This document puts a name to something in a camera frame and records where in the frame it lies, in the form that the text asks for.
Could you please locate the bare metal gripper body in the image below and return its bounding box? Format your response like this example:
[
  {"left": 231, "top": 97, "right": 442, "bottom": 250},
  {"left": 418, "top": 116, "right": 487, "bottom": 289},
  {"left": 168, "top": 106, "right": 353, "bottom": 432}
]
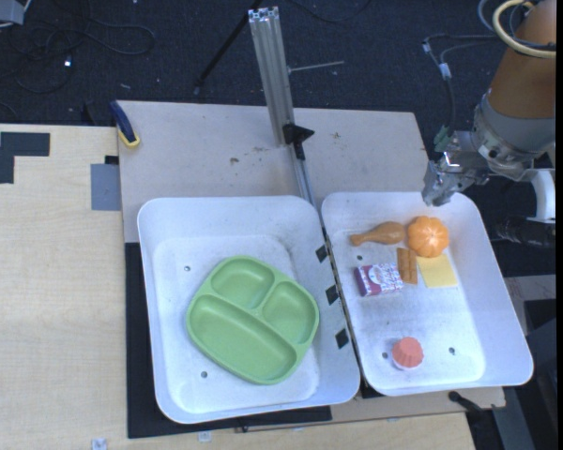
[{"left": 442, "top": 129, "right": 538, "bottom": 185}]

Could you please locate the orange toy mandarin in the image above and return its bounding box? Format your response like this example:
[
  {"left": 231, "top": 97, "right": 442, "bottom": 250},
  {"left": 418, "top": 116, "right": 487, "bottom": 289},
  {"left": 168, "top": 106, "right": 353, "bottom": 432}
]
[{"left": 405, "top": 215, "right": 451, "bottom": 259}]

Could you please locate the brown toy chicken drumstick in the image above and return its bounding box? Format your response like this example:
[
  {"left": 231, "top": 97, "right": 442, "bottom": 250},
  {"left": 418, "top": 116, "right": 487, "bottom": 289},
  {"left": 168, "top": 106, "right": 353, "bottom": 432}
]
[{"left": 348, "top": 220, "right": 407, "bottom": 248}]

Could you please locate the yellow toy cheese slice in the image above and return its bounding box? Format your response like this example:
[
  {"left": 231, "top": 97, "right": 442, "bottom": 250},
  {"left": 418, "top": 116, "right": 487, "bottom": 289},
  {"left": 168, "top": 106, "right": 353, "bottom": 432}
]
[{"left": 415, "top": 252, "right": 460, "bottom": 290}]

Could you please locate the brown toy biscuit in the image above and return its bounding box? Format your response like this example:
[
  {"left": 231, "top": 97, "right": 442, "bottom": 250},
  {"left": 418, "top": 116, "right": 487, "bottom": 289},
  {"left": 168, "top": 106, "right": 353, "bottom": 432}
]
[{"left": 396, "top": 247, "right": 419, "bottom": 286}]

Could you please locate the pink and white carton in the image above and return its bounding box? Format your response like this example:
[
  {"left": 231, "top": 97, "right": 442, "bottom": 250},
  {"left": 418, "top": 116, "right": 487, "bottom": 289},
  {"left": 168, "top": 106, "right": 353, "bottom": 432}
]
[{"left": 353, "top": 262, "right": 405, "bottom": 298}]

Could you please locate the white plastic tray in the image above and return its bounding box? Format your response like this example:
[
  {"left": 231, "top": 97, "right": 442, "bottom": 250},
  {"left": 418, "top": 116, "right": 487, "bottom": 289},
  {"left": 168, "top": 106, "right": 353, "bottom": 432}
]
[
  {"left": 320, "top": 190, "right": 536, "bottom": 398},
  {"left": 136, "top": 195, "right": 362, "bottom": 426}
]

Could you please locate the orange toy cupcake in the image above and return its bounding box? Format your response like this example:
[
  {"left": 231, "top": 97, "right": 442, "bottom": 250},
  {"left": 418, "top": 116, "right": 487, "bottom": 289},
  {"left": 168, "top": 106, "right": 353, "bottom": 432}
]
[{"left": 390, "top": 336, "right": 425, "bottom": 371}]

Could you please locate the pale flat board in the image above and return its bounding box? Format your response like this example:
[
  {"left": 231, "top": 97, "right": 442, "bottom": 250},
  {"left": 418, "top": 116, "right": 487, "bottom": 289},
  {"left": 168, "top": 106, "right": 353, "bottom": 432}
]
[{"left": 114, "top": 99, "right": 508, "bottom": 435}]

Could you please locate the green divided plate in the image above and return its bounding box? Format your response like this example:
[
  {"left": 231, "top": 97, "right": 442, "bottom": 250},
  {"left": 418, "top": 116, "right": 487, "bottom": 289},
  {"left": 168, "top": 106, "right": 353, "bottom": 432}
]
[{"left": 185, "top": 255, "right": 321, "bottom": 386}]

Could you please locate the black cylinder on white bracket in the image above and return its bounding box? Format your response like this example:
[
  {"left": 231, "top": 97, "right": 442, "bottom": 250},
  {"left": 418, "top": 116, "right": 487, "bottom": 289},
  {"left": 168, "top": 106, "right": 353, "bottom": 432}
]
[{"left": 491, "top": 168, "right": 557, "bottom": 248}]

